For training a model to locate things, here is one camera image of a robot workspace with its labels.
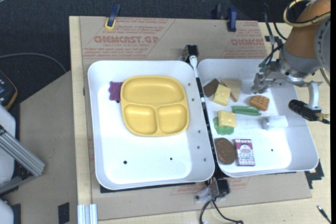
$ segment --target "yellow plate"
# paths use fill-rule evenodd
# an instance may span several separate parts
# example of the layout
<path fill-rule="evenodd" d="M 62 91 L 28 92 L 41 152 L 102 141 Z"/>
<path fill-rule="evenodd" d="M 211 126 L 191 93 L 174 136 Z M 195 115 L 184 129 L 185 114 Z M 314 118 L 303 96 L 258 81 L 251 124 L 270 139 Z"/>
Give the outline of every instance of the yellow plate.
<path fill-rule="evenodd" d="M 183 132 L 189 109 L 181 83 L 166 76 L 136 76 L 121 86 L 121 110 L 127 128 L 141 136 Z"/>

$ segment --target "brown round object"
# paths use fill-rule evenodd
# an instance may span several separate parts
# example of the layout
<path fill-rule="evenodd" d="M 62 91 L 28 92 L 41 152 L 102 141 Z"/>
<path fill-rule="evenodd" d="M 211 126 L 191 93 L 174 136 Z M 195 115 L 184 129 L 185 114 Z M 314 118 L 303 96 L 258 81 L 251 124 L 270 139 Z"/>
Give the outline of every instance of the brown round object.
<path fill-rule="evenodd" d="M 224 164 L 231 164 L 236 159 L 236 150 L 233 144 L 225 138 L 215 141 L 215 148 L 218 159 Z"/>

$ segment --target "wooden table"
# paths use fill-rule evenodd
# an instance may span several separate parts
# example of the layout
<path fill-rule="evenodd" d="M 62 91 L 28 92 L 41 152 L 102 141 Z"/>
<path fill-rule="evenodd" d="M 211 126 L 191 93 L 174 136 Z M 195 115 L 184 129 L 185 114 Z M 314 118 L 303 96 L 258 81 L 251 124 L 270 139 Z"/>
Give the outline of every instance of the wooden table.
<path fill-rule="evenodd" d="M 79 205 L 92 203 L 91 181 L 89 170 L 88 140 L 86 106 L 83 96 L 83 68 L 81 57 L 81 33 L 80 18 L 71 16 L 70 22 L 70 45 L 71 45 L 71 73 L 72 92 L 75 122 L 75 144 L 76 144 L 76 168 L 77 168 L 77 194 Z M 262 35 L 268 35 L 264 23 L 259 23 Z M 278 28 L 283 35 L 287 36 L 291 28 L 285 24 L 279 24 Z M 315 81 L 323 81 L 318 72 Z M 299 100 L 308 103 L 309 96 L 307 89 L 297 89 Z M 330 113 L 330 88 L 326 83 L 320 86 L 320 102 L 324 113 Z M 324 171 L 321 181 L 313 182 L 312 198 L 267 204 L 246 205 L 230 208 L 222 208 L 223 214 L 232 219 L 242 219 L 247 223 L 327 223 L 317 210 L 320 205 L 331 218 L 331 173 L 330 173 L 330 126 L 319 122 L 308 122 L 311 130 L 320 162 Z M 198 223 L 198 211 L 186 211 L 180 213 L 144 216 L 136 218 L 125 218 L 100 221 L 99 223 Z M 209 223 L 223 223 L 223 219 L 215 209 L 206 210 L 203 220 Z"/>

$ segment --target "white tray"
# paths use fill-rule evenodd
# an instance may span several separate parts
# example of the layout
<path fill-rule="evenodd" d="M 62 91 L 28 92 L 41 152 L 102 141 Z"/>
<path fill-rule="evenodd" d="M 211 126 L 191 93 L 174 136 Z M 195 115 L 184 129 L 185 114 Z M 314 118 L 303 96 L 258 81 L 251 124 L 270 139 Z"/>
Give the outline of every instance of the white tray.
<path fill-rule="evenodd" d="M 110 81 L 161 75 L 185 89 L 190 122 L 177 135 L 143 137 L 125 126 Z M 112 190 L 208 180 L 215 165 L 193 69 L 182 61 L 97 61 L 88 70 L 94 156 L 99 183 Z"/>
<path fill-rule="evenodd" d="M 286 83 L 281 87 L 269 88 L 262 95 L 270 99 L 268 110 L 261 111 L 261 116 L 236 114 L 237 126 L 231 135 L 219 135 L 214 128 L 213 118 L 219 110 L 232 112 L 232 105 L 248 105 L 255 73 L 262 59 L 205 59 L 198 65 L 198 72 L 203 86 L 216 78 L 239 79 L 242 89 L 238 102 L 231 98 L 227 106 L 219 105 L 206 97 L 206 107 L 213 139 L 224 137 L 231 142 L 234 139 L 251 139 L 254 149 L 255 166 L 237 166 L 221 164 L 219 167 L 230 177 L 260 174 L 284 173 L 314 169 L 318 164 L 318 154 L 312 140 L 307 122 L 288 108 L 292 99 L 297 99 L 294 86 Z M 284 115 L 288 127 L 271 129 L 262 128 L 261 120 L 266 116 Z"/>

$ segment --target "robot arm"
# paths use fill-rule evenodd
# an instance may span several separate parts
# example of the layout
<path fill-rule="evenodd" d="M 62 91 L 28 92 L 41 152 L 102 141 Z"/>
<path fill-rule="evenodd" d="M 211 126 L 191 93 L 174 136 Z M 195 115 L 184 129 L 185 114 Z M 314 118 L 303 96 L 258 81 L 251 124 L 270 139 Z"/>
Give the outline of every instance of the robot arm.
<path fill-rule="evenodd" d="M 309 1 L 309 3 L 297 22 L 292 23 L 287 19 L 288 9 L 300 1 Z M 324 69 L 330 72 L 330 10 L 330 0 L 292 2 L 284 12 L 284 21 L 293 29 L 286 43 L 283 45 L 279 40 L 278 47 L 259 66 L 261 70 L 256 74 L 252 88 L 254 93 L 263 93 L 269 87 L 286 82 L 299 87 L 308 87 L 309 104 L 292 100 L 289 108 L 309 121 L 323 123 L 330 122 L 325 119 L 326 115 L 322 114 L 318 107 L 318 85 L 321 82 L 305 82 L 304 78 L 320 69 L 326 79 Z M 275 61 L 267 61 L 272 58 L 276 50 L 279 50 L 279 58 Z"/>

